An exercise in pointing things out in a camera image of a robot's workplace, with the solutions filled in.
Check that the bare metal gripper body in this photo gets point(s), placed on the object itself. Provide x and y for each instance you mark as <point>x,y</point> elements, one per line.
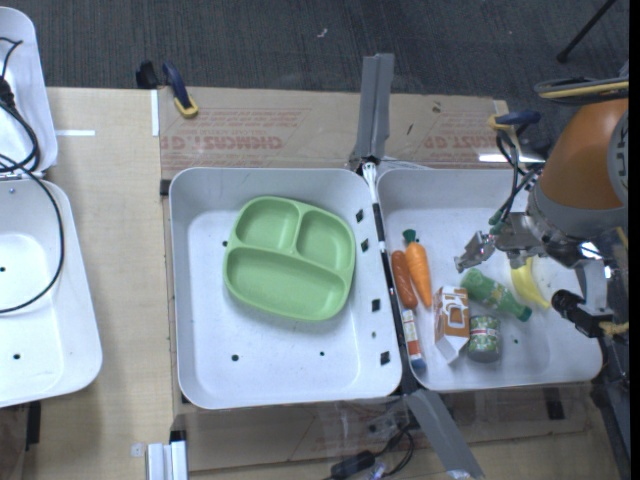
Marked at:
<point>525,235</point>

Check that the green can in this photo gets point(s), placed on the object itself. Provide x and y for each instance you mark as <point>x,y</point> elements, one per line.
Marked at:
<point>484,339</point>

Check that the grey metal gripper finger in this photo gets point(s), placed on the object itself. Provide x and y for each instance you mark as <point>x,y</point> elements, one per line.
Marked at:
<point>466,262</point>
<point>481,242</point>

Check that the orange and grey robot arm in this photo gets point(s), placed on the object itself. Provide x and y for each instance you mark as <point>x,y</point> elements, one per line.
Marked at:
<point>580,168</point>

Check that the yellow banana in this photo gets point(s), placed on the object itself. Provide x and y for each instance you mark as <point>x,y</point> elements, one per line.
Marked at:
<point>527,285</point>

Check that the black cylinder on white bracket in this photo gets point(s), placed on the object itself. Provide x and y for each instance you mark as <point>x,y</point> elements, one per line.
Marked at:
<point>580,310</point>

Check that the green divided plate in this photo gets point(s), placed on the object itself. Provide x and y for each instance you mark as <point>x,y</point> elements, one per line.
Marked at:
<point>280,278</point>

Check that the orange carrot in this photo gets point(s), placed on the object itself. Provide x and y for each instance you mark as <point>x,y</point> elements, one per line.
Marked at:
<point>419,268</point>

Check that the white and orange tube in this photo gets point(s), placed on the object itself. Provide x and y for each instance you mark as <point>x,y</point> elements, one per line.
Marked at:
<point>413,338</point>

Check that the green bottle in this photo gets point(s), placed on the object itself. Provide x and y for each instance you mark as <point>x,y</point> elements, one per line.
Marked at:
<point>492,293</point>

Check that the white plastic tray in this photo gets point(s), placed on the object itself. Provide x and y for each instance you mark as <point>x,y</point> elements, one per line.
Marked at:
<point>280,358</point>
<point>530,363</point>

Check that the brown cardboard board red print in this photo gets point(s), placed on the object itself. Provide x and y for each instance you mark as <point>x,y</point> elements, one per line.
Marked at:
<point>310,128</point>

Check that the orange and white carton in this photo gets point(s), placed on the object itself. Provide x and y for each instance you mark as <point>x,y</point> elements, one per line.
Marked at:
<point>450,328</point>

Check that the brown sausage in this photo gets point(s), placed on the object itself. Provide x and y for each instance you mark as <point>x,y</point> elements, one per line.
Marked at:
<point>404,280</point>

